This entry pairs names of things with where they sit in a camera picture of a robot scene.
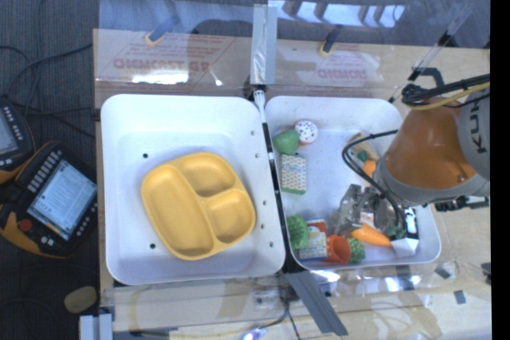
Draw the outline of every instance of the white ball with red dots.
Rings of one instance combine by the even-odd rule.
[[[294,129],[300,134],[300,144],[308,145],[319,137],[319,128],[310,120],[300,120],[294,125]]]

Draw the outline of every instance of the display screen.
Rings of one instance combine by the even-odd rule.
[[[96,183],[61,160],[27,211],[68,240],[96,193]]]
[[[10,131],[4,115],[0,114],[0,154],[16,150],[18,145],[14,139],[14,135]]]

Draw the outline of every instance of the orange carrot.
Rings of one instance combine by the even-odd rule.
[[[351,236],[368,244],[382,245],[384,247],[391,246],[390,238],[364,222],[361,223],[361,228],[351,231]]]

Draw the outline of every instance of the orange cup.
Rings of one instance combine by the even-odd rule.
[[[327,240],[328,258],[327,262],[346,264],[351,258],[351,246],[345,236],[331,234]]]

